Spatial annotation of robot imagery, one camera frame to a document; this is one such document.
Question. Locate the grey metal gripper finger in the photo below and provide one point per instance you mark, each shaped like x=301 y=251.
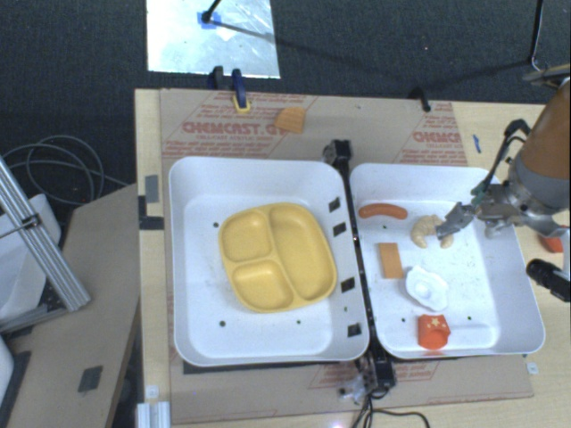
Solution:
x=462 y=214
x=446 y=230

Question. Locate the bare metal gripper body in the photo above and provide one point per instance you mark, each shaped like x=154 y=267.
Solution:
x=504 y=210

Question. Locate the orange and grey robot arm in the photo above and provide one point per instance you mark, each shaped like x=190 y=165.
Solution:
x=546 y=141

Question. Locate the beige toy croissant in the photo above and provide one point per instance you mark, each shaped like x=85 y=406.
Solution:
x=424 y=230

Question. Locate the orange toy block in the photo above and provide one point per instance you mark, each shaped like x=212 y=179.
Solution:
x=553 y=244

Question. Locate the white toy fried egg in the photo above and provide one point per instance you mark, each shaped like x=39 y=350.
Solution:
x=426 y=287

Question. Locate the orange toy biscuit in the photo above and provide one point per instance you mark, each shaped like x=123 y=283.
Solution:
x=391 y=260

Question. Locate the orange toy sausage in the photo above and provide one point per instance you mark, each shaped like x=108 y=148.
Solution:
x=383 y=211

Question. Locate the white plastic tray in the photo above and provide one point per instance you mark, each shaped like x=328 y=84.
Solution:
x=473 y=292
x=267 y=181

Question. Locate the yellow divided plate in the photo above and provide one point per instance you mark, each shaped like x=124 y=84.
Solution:
x=285 y=248

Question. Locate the orange toy bread slice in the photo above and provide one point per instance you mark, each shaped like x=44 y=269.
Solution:
x=291 y=120

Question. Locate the brown cardboard board red print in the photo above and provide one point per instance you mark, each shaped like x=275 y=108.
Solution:
x=250 y=127

